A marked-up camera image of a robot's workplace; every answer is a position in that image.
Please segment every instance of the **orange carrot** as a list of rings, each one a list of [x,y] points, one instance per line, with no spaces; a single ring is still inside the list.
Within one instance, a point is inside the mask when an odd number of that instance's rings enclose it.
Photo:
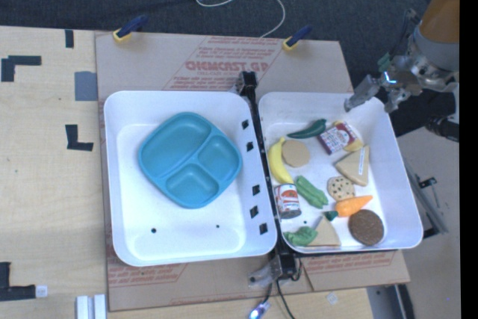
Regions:
[[[354,196],[342,199],[335,204],[335,210],[339,217],[349,217],[368,204],[372,198],[373,196]]]

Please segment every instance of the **blue bowl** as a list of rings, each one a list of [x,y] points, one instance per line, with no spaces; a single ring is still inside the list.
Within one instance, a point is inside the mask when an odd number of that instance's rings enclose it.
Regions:
[[[204,117],[183,112],[162,123],[141,144],[146,177],[184,208],[202,208],[236,178],[242,157],[233,142]]]

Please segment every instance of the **yellow banana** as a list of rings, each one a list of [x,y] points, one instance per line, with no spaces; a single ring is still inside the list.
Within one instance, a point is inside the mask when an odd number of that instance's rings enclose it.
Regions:
[[[293,184],[294,180],[282,162],[282,144],[284,141],[285,138],[281,137],[279,141],[269,148],[267,159],[269,160],[270,172],[277,181],[281,184]]]

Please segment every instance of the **red and white can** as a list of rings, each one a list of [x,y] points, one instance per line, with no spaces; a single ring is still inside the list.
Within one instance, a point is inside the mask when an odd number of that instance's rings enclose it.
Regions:
[[[279,216],[284,219],[294,218],[301,215],[299,204],[299,195],[297,194],[296,185],[283,184],[276,186],[274,189],[276,196],[277,210]]]

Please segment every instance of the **blue clamp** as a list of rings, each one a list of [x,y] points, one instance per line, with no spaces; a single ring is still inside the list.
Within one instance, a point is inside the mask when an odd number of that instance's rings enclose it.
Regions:
[[[118,43],[121,43],[122,41],[131,37],[132,32],[141,29],[147,22],[148,17],[146,15],[138,16],[130,22],[127,22],[120,29],[117,29],[115,32],[113,32],[113,37]]]
[[[306,25],[305,27],[301,28],[300,30],[298,30],[298,32],[296,32],[282,42],[282,48],[286,51],[294,49],[299,40],[303,39],[310,31],[312,31],[311,25]]]

